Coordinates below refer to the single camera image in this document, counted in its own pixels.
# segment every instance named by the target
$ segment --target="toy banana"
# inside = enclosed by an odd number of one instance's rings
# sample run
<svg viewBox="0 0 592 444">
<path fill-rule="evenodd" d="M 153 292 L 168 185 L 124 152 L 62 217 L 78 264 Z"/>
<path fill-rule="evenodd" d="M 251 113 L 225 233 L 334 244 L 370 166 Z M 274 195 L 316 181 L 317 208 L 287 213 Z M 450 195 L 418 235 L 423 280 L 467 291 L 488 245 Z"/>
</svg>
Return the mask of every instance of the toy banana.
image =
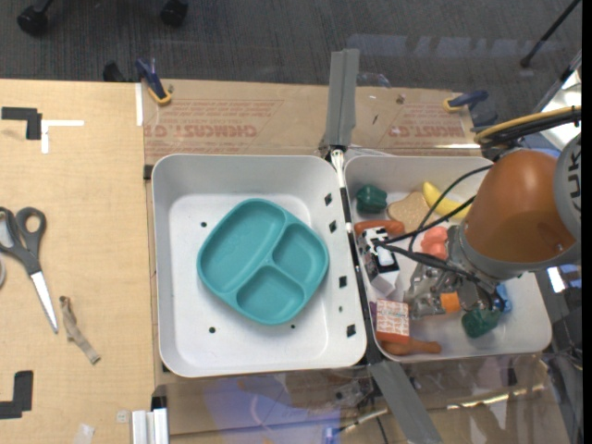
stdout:
<svg viewBox="0 0 592 444">
<path fill-rule="evenodd" d="M 429 181 L 424 182 L 424 186 L 423 186 L 422 191 L 424 194 L 425 201 L 427 202 L 427 205 L 429 205 L 430 207 L 432 207 L 436 203 L 436 201 L 438 200 L 438 198 L 440 197 L 440 194 L 441 194 L 441 191 Z M 453 200 L 445 197 L 436 206 L 435 212 L 437 214 L 439 214 L 440 216 L 445 216 L 446 214 L 448 214 L 449 212 L 452 212 L 454 209 L 456 209 L 461 204 L 462 203 L 458 203 L 456 201 L 453 201 Z M 468 205 L 461 212 L 452 216 L 452 218 L 455 218 L 458 220 L 463 219 L 464 216 L 466 216 L 467 213 L 469 212 L 469 209 L 470 209 L 470 206 Z"/>
</svg>

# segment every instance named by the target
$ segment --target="chair wheel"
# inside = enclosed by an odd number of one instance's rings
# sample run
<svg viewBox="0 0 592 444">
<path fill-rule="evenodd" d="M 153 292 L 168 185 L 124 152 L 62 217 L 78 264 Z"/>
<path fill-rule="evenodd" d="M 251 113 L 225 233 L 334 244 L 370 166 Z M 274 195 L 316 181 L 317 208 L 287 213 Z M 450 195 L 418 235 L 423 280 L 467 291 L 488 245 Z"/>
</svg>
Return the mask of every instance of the chair wheel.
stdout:
<svg viewBox="0 0 592 444">
<path fill-rule="evenodd" d="M 160 19 L 168 26 L 178 27 L 187 15 L 187 5 L 169 0 L 160 12 Z"/>
<path fill-rule="evenodd" d="M 47 26 L 47 16 L 36 12 L 33 6 L 29 6 L 18 15 L 17 23 L 28 34 L 39 34 Z"/>
</svg>

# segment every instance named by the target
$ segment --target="teal plate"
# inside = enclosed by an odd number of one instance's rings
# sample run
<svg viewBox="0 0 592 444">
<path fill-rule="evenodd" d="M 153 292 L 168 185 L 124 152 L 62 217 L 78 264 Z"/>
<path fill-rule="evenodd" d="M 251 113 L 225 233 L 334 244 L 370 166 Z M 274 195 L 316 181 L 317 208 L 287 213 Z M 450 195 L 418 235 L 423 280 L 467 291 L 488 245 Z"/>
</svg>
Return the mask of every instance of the teal plate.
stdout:
<svg viewBox="0 0 592 444">
<path fill-rule="evenodd" d="M 321 238 L 283 207 L 265 199 L 236 205 L 197 255 L 204 285 L 261 324 L 282 324 L 315 294 L 328 268 Z"/>
</svg>

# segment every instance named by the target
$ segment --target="table top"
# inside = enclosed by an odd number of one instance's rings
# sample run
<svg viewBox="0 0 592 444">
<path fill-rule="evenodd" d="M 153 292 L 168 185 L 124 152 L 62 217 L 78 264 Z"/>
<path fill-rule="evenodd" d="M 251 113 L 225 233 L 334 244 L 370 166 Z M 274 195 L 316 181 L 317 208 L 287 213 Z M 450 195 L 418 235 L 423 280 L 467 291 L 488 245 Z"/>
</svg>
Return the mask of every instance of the table top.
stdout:
<svg viewBox="0 0 592 444">
<path fill-rule="evenodd" d="M 218 89 L 236 87 L 219 84 Z M 284 107 L 292 97 L 319 91 L 257 86 L 283 91 Z M 212 87 L 204 83 L 203 93 Z M 49 153 L 42 154 L 41 142 L 25 139 L 24 121 L 0 120 L 0 192 L 7 193 L 2 205 L 13 211 L 30 205 L 47 216 L 41 264 L 60 325 L 54 335 L 31 279 L 4 255 L 0 401 L 12 400 L 19 371 L 33 372 L 33 392 L 30 411 L 18 419 L 0 420 L 0 440 L 71 442 L 80 425 L 87 425 L 95 429 L 94 444 L 129 442 L 127 413 L 149 410 L 158 386 L 168 387 L 171 396 L 169 419 L 171 429 L 178 431 L 171 442 L 313 443 L 328 427 L 360 417 L 348 415 L 352 409 L 345 405 L 341 415 L 329 412 L 327 403 L 334 400 L 329 395 L 336 387 L 365 384 L 364 371 L 265 376 L 260 378 L 269 382 L 258 382 L 258 377 L 184 381 L 163 370 L 154 346 L 150 182 L 143 179 L 144 142 L 150 132 L 139 124 L 137 85 L 0 80 L 0 90 L 3 106 L 34 107 L 43 120 L 84 122 L 81 127 L 50 127 Z M 96 364 L 67 339 L 60 296 L 71 299 L 80 330 L 101 355 Z M 444 442 L 568 441 L 547 369 L 536 354 L 416 365 L 408 372 Z M 351 373 L 360 375 L 352 382 Z M 241 394 L 261 389 L 262 383 L 268 394 L 250 395 L 245 404 L 250 424 L 242 421 L 242 429 L 237 429 L 228 405 Z M 367 403 L 367 421 L 358 419 L 364 425 L 349 427 L 341 441 L 379 442 L 383 431 L 389 442 L 404 441 L 384 406 L 380 401 Z M 187 414 L 189 409 L 199 412 Z M 267 425 L 260 419 L 263 413 Z M 372 413 L 382 414 L 381 420 Z M 182 433 L 188 420 L 203 432 Z"/>
</svg>

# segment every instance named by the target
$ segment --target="gray carpet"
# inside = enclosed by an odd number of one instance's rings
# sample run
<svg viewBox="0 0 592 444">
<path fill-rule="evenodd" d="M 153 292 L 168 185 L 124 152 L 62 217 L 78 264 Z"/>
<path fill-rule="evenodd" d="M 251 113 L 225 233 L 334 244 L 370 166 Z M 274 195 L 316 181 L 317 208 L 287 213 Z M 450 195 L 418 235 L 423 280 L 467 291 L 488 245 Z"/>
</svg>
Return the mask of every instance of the gray carpet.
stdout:
<svg viewBox="0 0 592 444">
<path fill-rule="evenodd" d="M 0 0 L 0 77 L 101 80 L 115 60 L 155 57 L 161 78 L 327 84 L 331 51 L 362 50 L 361 70 L 397 87 L 487 90 L 499 120 L 532 111 L 582 47 L 582 4 L 524 69 L 573 0 L 189 0 L 167 27 L 167 0 L 55 0 L 30 36 L 17 16 L 35 0 Z"/>
</svg>

